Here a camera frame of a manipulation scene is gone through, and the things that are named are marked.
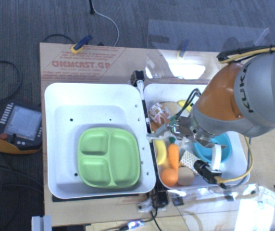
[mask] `yellow cable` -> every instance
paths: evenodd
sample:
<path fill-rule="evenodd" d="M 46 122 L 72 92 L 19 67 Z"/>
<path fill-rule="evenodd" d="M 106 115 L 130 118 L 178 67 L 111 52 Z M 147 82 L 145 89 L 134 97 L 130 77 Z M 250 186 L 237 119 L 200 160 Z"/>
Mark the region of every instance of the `yellow cable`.
<path fill-rule="evenodd" d="M 233 56 L 233 57 L 228 58 L 226 60 L 219 61 L 219 63 L 225 64 L 225 63 L 231 62 L 235 59 L 242 58 L 244 56 L 255 55 L 255 54 L 265 53 L 265 52 L 269 52 L 269 51 L 275 51 L 275 47 L 270 47 L 270 48 L 266 48 L 266 49 L 262 49 L 262 50 L 249 51 L 249 52 L 246 52 L 246 53 L 243 53 L 243 54 Z"/>
<path fill-rule="evenodd" d="M 254 159 L 253 159 L 253 154 L 252 154 L 251 146 L 250 146 L 250 144 L 248 142 L 248 139 L 246 137 L 244 137 L 244 139 L 245 139 L 245 142 L 247 144 L 248 151 L 249 151 L 249 154 L 250 154 L 250 167 L 249 167 L 249 169 L 243 175 L 241 175 L 239 177 L 236 177 L 236 178 L 225 179 L 225 178 L 222 178 L 220 176 L 215 176 L 214 178 L 216 179 L 216 181 L 217 181 L 218 184 L 240 180 L 240 179 L 246 177 L 251 172 L 251 170 L 253 169 Z"/>

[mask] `blue bowl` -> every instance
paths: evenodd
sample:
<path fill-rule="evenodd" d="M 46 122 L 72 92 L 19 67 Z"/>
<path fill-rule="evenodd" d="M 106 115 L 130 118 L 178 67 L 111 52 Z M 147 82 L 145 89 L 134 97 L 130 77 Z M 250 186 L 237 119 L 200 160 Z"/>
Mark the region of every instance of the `blue bowl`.
<path fill-rule="evenodd" d="M 232 145 L 229 141 L 228 136 L 223 133 L 210 140 L 212 141 L 212 143 L 226 145 L 226 147 L 222 149 L 222 157 L 221 157 L 221 163 L 225 162 L 232 153 Z M 199 143 L 194 143 L 193 152 L 198 158 L 200 158 L 204 162 L 211 163 L 211 159 L 213 155 L 211 148 L 206 148 L 201 146 Z"/>

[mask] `yellow banana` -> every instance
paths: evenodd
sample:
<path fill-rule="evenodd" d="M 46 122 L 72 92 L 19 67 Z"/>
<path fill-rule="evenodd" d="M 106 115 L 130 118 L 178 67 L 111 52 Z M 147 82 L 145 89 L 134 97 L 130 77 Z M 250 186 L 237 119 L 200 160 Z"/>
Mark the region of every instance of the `yellow banana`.
<path fill-rule="evenodd" d="M 157 150 L 157 165 L 161 165 L 166 160 L 166 145 L 164 140 L 153 140 Z"/>

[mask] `dark gray carpet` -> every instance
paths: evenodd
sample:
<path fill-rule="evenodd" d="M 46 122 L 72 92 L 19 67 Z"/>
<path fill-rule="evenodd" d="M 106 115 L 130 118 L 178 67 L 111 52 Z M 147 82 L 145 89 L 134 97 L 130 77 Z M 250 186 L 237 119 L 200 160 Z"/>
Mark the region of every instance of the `dark gray carpet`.
<path fill-rule="evenodd" d="M 275 0 L 93 0 L 93 4 L 117 24 L 119 47 L 176 49 L 184 38 L 192 51 L 275 44 Z M 40 103 L 39 43 L 47 36 L 63 34 L 77 42 L 91 34 L 92 45 L 114 45 L 113 23 L 89 10 L 88 0 L 0 0 L 0 60 L 15 64 L 23 74 L 12 98 Z M 64 37 L 46 42 L 70 43 Z M 0 98 L 14 90 L 17 81 L 17 70 L 0 64 Z M 14 170 L 42 182 L 41 152 L 4 158 Z M 0 155 L 0 165 L 6 167 L 4 158 Z M 15 177 L 20 184 L 40 189 L 28 178 Z M 0 184 L 13 183 L 15 177 L 0 169 Z M 23 188 L 0 191 L 0 227 L 9 222 L 4 230 L 31 230 L 31 217 L 38 215 L 44 215 L 40 193 Z"/>

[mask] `orange ball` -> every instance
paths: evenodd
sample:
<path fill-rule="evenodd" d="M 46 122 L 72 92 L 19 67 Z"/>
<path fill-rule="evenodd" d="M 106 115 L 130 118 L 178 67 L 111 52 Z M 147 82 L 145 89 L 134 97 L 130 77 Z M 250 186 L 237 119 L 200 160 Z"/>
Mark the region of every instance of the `orange ball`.
<path fill-rule="evenodd" d="M 171 187 L 178 181 L 178 173 L 173 168 L 166 168 L 161 173 L 161 181 L 164 185 Z"/>

